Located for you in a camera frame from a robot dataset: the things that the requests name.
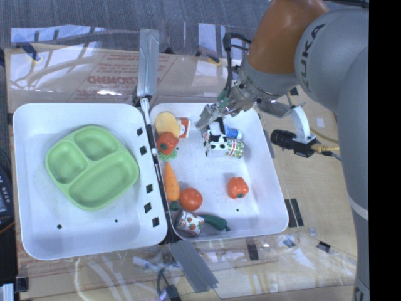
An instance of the toy food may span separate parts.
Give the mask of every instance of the toy food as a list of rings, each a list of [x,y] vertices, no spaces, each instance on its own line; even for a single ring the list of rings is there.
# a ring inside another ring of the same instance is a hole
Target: toy food
[[[180,187],[169,162],[165,163],[164,186],[167,199],[171,201],[170,209],[177,211],[179,208],[177,201],[180,198]]]
[[[232,177],[228,182],[230,198],[243,198],[249,192],[249,187],[242,177]]]
[[[181,133],[181,126],[178,124],[174,115],[170,112],[162,112],[156,116],[155,128],[159,135],[171,132],[178,138]]]
[[[227,226],[227,221],[224,218],[220,218],[214,215],[207,215],[202,214],[199,215],[201,218],[204,219],[206,224],[213,226],[214,228],[218,229],[219,231],[226,230],[231,231],[231,229]]]
[[[180,204],[187,211],[199,209],[203,203],[202,194],[192,187],[184,189],[180,194]]]
[[[139,179],[139,164],[107,129],[84,126],[59,140],[46,155],[46,169],[77,207],[100,209]]]
[[[156,147],[162,154],[170,155],[173,153],[178,141],[178,138],[173,133],[166,132],[157,139]]]
[[[198,236],[203,229],[204,223],[204,218],[188,211],[181,211],[175,222],[175,228],[192,236]]]

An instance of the green plate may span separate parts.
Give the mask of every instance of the green plate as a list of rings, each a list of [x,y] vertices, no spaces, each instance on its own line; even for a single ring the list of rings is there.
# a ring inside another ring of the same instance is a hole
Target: green plate
[[[79,208],[100,209],[121,196],[139,177],[139,165],[107,129],[88,125],[57,142],[46,155],[46,169]]]

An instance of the toy red bell pepper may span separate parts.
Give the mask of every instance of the toy red bell pepper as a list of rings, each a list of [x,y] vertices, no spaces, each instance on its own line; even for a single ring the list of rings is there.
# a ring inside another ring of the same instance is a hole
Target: toy red bell pepper
[[[160,135],[159,139],[157,140],[156,147],[157,149],[165,155],[170,155],[175,146],[178,144],[178,138],[174,136],[171,132],[166,132]]]
[[[228,182],[230,198],[243,198],[249,192],[249,187],[242,177],[232,177]]]

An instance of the small can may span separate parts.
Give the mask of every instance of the small can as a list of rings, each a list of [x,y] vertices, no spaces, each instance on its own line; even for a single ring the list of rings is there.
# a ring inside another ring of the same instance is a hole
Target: small can
[[[227,138],[226,155],[241,158],[244,154],[245,143],[235,138]]]
[[[176,119],[178,125],[180,126],[179,138],[188,138],[190,119],[188,119],[187,117],[176,117],[175,119]]]
[[[203,217],[182,210],[177,218],[175,228],[193,236],[199,236],[204,224],[205,219]]]

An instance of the orange carrot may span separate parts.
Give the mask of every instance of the orange carrot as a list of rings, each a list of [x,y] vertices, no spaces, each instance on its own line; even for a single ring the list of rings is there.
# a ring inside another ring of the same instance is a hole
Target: orange carrot
[[[170,208],[178,209],[177,201],[180,198],[180,186],[169,162],[165,163],[164,188],[167,199],[172,202]]]

